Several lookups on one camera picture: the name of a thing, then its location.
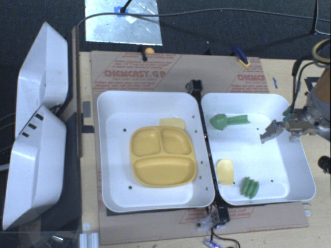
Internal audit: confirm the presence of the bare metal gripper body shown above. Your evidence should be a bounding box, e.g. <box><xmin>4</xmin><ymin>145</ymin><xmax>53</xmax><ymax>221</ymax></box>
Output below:
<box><xmin>282</xmin><ymin>108</ymin><xmax>331</xmax><ymax>142</ymax></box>

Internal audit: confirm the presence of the white plastic tray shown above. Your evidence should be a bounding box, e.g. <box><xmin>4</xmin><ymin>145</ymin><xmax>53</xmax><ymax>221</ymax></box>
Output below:
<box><xmin>201</xmin><ymin>92</ymin><xmax>317</xmax><ymax>206</ymax></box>
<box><xmin>96</xmin><ymin>90</ymin><xmax>216</xmax><ymax>214</ymax></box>

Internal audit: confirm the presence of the pale yellow flat slice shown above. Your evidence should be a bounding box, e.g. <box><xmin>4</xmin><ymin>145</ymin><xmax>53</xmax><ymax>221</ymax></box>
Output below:
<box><xmin>158</xmin><ymin>117</ymin><xmax>186</xmax><ymax>130</ymax></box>
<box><xmin>216</xmin><ymin>158</ymin><xmax>236</xmax><ymax>186</ymax></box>

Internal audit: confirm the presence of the green ribbed toy vegetable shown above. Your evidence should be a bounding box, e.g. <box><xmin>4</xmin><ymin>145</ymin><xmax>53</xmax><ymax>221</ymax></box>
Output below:
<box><xmin>240</xmin><ymin>176</ymin><xmax>260</xmax><ymax>199</ymax></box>

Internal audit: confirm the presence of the thin black rod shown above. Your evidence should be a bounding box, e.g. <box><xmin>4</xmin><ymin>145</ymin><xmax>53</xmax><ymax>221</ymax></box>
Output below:
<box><xmin>193</xmin><ymin>88</ymin><xmax>226</xmax><ymax>209</ymax></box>

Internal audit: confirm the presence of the brown cardboard board red print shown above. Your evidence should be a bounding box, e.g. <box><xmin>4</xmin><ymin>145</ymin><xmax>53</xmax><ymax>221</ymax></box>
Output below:
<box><xmin>90</xmin><ymin>51</ymin><xmax>310</xmax><ymax>245</ymax></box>

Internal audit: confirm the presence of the yellow divided plate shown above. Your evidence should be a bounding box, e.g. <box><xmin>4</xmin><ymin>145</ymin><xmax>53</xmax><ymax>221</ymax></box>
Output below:
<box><xmin>129</xmin><ymin>126</ymin><xmax>198</xmax><ymax>189</ymax></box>

